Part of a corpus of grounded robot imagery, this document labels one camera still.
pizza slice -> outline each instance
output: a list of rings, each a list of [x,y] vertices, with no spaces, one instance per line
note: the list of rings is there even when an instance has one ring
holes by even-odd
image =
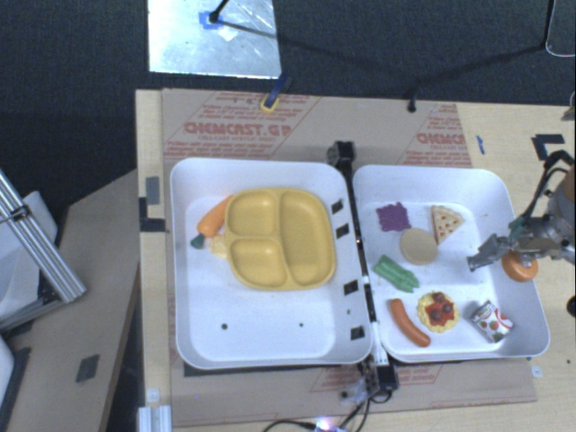
[[[442,205],[432,205],[432,222],[438,245],[464,224],[464,218],[456,211]]]

toy carrot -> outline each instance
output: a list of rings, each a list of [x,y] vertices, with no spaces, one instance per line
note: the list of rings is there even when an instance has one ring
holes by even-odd
[[[204,244],[204,239],[214,237],[218,233],[220,227],[224,223],[226,217],[226,207],[232,195],[229,195],[216,206],[214,206],[210,211],[203,215],[196,226],[198,230],[198,235],[192,239],[190,245],[194,248],[200,249]]]

yellow divided plate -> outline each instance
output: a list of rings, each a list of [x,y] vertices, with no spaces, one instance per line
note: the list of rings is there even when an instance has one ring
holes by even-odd
[[[224,235],[234,275],[253,288],[314,288],[336,268],[326,209],[303,190],[275,187],[236,194],[226,209]]]

hot dog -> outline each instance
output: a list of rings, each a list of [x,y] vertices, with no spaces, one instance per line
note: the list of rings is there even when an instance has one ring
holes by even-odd
[[[416,325],[409,319],[404,303],[400,299],[393,299],[390,301],[390,310],[396,324],[414,344],[420,347],[428,347],[430,345],[430,337],[416,328]]]

metal plate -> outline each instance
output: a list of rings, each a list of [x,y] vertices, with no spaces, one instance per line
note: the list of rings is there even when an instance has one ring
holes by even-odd
[[[282,72],[272,0],[148,0],[152,72],[278,78]]]

